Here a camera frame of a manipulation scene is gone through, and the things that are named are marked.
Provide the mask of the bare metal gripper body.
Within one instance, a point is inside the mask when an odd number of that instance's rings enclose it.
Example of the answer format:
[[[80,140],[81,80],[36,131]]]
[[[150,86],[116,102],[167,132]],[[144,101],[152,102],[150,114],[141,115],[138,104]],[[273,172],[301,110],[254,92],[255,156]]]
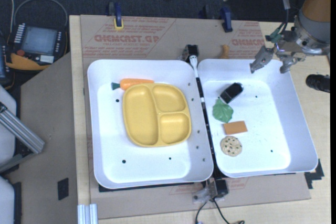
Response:
[[[303,58],[304,56],[326,56],[330,53],[330,43],[321,41],[306,32],[285,31],[276,43],[276,55],[289,55]]]

